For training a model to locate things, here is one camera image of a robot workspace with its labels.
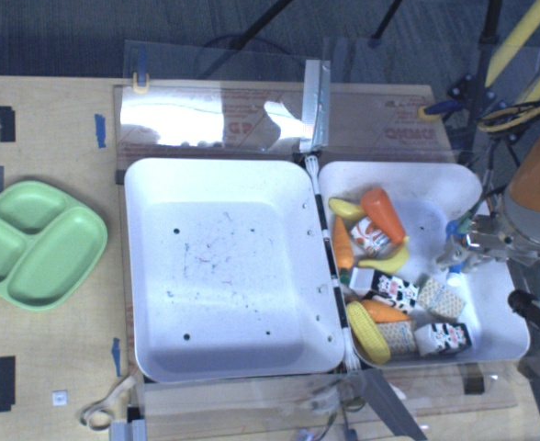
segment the divided green tray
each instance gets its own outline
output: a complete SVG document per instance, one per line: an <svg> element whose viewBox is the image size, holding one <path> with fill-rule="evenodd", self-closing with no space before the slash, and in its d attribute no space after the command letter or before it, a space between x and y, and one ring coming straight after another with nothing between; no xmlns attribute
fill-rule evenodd
<svg viewBox="0 0 540 441"><path fill-rule="evenodd" d="M0 296L45 311L86 279L107 245L107 226L85 204L39 181L0 194Z"/></svg>

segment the corn cob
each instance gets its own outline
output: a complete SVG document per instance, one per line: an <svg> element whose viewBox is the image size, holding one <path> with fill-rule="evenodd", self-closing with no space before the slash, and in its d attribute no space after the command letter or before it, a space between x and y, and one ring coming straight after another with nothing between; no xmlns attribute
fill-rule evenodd
<svg viewBox="0 0 540 441"><path fill-rule="evenodd" d="M385 364L390 359L390 348L368 311L358 301L348 303L345 309L358 343L375 364Z"/></svg>

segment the wooden table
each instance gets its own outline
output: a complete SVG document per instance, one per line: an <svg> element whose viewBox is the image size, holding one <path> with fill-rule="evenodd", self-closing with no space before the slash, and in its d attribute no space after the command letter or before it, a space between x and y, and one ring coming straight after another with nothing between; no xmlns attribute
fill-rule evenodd
<svg viewBox="0 0 540 441"><path fill-rule="evenodd" d="M123 83L127 81L0 77L0 106L17 113L17 141L0 142L5 186L38 179L59 187L95 210L109 234L107 249L90 276L54 310L24 311L0 299L0 356L15 356L17 361L16 403L10 412L0 413L0 440L108 439L107 432L92 432L78 420L85 406L104 398L120 381L111 355L114 338L120 341L121 372L129 369L122 247L126 237L119 215L121 187L114 181L113 89ZM106 120L105 148L97 145L95 114ZM512 406L488 411L479 404L465 413L418 415L418 423L429 426L425 433L430 439L540 440L540 416L529 383L513 362L501 367ZM56 390L67 390L66 405L52 404ZM125 416L126 404L122 397L114 406L117 418ZM389 435L379 421L357 420L356 428L361 438ZM325 439L338 439L336 431ZM291 438L292 432L281 432L233 439Z"/></svg>

